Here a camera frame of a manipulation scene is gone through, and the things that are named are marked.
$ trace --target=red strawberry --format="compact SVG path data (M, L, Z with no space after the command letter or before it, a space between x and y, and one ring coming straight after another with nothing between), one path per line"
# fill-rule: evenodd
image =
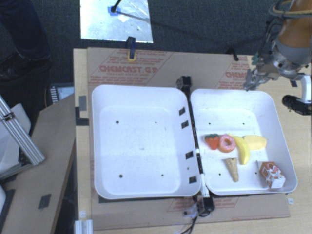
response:
M210 146L212 150L215 150L218 148L219 145L219 135L217 134L206 135L205 142Z

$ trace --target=toy food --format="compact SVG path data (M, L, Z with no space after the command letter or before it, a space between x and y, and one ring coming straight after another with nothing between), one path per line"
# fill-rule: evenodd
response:
M285 176L274 162L263 162L260 167L260 173L270 188L283 187L286 180Z
M237 158L227 158L225 163L230 171L234 182L238 182Z
M267 145L267 140L262 136L246 135L243 137L250 150L263 149Z
M219 135L217 134L206 135L205 142L210 146L212 150L215 150L218 148L219 145Z
M236 145L239 148L240 163L246 165L250 158L250 151L246 141L239 136L233 136Z
M220 136L219 150L223 153L229 153L234 150L236 144L234 138L225 134Z

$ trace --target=donut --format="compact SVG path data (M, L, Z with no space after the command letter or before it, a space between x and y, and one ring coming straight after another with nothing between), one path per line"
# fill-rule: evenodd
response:
M220 136L219 150L223 153L229 153L236 147L235 140L233 137L225 134Z

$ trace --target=chocolate milk carton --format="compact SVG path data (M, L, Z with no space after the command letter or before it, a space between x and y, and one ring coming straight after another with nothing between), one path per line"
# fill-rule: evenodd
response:
M274 162L263 162L260 167L260 173L270 188L283 187L286 180L285 176Z

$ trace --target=dark pants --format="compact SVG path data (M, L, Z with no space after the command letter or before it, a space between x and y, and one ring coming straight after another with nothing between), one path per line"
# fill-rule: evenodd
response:
M45 30L30 0L0 0L0 22L21 55L30 59L50 56Z

